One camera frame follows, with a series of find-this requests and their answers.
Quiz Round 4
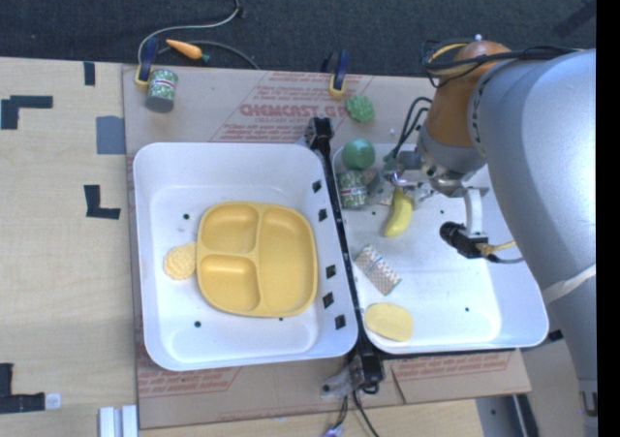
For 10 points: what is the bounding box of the green ball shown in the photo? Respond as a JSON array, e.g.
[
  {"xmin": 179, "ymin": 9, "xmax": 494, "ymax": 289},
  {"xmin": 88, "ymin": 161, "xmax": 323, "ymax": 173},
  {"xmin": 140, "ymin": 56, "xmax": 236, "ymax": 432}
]
[{"xmin": 341, "ymin": 137, "xmax": 377, "ymax": 172}]

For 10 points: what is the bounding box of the thin black rod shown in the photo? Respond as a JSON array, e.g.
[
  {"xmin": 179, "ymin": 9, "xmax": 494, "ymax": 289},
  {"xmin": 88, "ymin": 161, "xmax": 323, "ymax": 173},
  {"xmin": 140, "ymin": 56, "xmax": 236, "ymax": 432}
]
[{"xmin": 313, "ymin": 134, "xmax": 372, "ymax": 359}]

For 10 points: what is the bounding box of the yellow round biscuit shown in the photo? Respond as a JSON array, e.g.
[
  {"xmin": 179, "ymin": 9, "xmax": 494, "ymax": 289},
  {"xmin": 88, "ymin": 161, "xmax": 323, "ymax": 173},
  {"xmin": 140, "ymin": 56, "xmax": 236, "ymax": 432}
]
[{"xmin": 163, "ymin": 240, "xmax": 199, "ymax": 281}]

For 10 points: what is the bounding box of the yellow divided plate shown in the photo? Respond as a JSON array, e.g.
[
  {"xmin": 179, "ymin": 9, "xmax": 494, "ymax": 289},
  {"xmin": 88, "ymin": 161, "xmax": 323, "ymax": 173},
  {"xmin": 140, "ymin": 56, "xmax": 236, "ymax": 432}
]
[{"xmin": 196, "ymin": 201, "xmax": 320, "ymax": 319}]

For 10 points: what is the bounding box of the black block with thin wires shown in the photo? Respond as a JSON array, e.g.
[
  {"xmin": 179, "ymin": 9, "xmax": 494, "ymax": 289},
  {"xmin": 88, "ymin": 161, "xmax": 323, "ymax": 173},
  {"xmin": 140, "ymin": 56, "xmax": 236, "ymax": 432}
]
[
  {"xmin": 345, "ymin": 351, "xmax": 387, "ymax": 395},
  {"xmin": 303, "ymin": 116, "xmax": 336, "ymax": 151}
]

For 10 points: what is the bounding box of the yellow banana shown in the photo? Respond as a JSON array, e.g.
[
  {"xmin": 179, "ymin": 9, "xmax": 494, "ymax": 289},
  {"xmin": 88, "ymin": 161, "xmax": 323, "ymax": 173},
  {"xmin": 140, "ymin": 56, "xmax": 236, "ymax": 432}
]
[{"xmin": 384, "ymin": 186, "xmax": 415, "ymax": 239}]

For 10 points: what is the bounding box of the patterned beige packet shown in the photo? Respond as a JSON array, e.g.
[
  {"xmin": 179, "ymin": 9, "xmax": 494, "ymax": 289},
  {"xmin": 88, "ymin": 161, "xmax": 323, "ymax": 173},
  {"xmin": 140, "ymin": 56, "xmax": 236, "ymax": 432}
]
[{"xmin": 354, "ymin": 244, "xmax": 403, "ymax": 297}]

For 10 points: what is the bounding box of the green broccoli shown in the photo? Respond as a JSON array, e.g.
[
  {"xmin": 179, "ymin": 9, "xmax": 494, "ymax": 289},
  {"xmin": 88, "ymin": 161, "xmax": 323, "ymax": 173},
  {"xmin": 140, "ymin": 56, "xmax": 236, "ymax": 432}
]
[{"xmin": 344, "ymin": 94, "xmax": 376, "ymax": 124}]

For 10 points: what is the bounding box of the brown cardboard board, red print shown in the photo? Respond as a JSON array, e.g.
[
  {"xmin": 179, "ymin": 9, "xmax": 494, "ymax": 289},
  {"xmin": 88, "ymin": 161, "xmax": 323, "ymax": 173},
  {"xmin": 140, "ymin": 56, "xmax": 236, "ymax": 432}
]
[{"xmin": 121, "ymin": 64, "xmax": 533, "ymax": 430}]

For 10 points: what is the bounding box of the white plastic tray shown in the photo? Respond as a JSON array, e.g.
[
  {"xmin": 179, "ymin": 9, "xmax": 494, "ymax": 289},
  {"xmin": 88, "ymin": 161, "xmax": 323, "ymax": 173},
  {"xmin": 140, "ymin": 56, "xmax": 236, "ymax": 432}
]
[
  {"xmin": 132, "ymin": 141, "xmax": 359, "ymax": 372},
  {"xmin": 331, "ymin": 141, "xmax": 550, "ymax": 356}
]

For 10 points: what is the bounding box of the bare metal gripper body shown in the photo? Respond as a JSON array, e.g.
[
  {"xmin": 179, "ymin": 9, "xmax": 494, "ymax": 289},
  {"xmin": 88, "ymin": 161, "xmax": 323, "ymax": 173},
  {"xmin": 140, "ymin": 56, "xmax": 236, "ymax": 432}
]
[{"xmin": 389, "ymin": 149, "xmax": 489, "ymax": 200}]

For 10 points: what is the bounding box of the yellow oval slice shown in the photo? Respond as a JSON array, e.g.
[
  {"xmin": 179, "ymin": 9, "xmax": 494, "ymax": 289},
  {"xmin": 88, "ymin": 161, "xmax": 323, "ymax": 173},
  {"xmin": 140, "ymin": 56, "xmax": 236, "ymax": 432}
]
[{"xmin": 363, "ymin": 301, "xmax": 415, "ymax": 343}]

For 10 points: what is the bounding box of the small green can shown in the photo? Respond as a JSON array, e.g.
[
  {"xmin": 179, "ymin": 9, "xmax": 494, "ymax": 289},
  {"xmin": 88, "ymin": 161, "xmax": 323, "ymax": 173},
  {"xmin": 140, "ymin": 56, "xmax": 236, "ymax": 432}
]
[
  {"xmin": 337, "ymin": 170, "xmax": 370, "ymax": 209},
  {"xmin": 144, "ymin": 68, "xmax": 179, "ymax": 114}
]

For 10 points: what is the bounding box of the orange carrot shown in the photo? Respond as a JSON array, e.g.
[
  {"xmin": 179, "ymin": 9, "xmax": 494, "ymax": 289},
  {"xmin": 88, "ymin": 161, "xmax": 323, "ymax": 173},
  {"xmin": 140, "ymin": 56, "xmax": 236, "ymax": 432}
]
[{"xmin": 165, "ymin": 39, "xmax": 211, "ymax": 63}]

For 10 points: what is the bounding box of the black cylinder on white bracket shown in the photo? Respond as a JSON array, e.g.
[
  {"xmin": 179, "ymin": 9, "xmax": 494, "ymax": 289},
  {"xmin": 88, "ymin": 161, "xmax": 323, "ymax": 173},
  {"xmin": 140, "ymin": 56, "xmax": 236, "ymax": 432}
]
[{"xmin": 439, "ymin": 187, "xmax": 490, "ymax": 260}]

